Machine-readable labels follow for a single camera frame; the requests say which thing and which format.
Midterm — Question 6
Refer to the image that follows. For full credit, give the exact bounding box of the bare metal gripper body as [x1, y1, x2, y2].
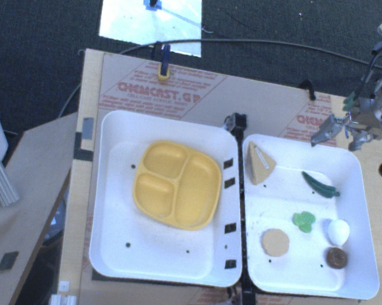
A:
[342, 94, 382, 142]

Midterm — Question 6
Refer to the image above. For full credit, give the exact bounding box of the dark green pepper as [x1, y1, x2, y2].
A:
[298, 170, 344, 200]

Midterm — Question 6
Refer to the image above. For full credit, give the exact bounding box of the tan round biscuit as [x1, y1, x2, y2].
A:
[257, 226, 292, 260]

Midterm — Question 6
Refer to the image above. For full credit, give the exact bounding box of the brown doughnut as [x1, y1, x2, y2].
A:
[323, 245, 350, 271]

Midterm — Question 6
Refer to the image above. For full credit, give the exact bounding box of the brown cardboard board red print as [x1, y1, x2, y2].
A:
[66, 51, 382, 305]

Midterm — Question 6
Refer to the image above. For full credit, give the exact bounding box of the yellow divided plate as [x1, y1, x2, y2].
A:
[127, 135, 229, 235]

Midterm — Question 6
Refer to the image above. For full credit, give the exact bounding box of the white egg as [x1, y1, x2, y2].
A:
[324, 217, 353, 248]

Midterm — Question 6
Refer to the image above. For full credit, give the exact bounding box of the tan bread wedge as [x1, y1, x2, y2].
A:
[241, 141, 281, 189]

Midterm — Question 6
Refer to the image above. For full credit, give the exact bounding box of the light green broccoli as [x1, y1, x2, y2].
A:
[290, 209, 318, 235]

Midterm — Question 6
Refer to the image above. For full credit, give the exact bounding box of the black block with thin wires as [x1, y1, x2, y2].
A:
[236, 285, 261, 305]
[223, 110, 249, 136]

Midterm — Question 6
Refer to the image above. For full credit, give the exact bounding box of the thin black rod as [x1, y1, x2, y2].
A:
[211, 129, 274, 294]

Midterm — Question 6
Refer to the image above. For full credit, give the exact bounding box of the white plastic tray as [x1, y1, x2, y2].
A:
[79, 106, 264, 297]
[221, 131, 382, 305]

